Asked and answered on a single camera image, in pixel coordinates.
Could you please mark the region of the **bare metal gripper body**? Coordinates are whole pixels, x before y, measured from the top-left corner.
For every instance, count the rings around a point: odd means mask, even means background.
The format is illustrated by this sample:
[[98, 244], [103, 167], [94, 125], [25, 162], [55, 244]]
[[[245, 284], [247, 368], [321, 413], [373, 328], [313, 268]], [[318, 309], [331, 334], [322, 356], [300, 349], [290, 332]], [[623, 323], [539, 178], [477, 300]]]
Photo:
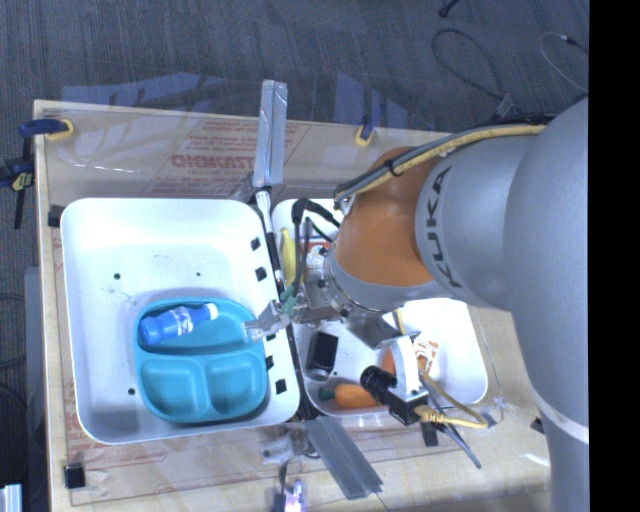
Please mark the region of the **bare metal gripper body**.
[[312, 263], [293, 281], [294, 321], [341, 321], [351, 315], [351, 305], [337, 285], [327, 261]]

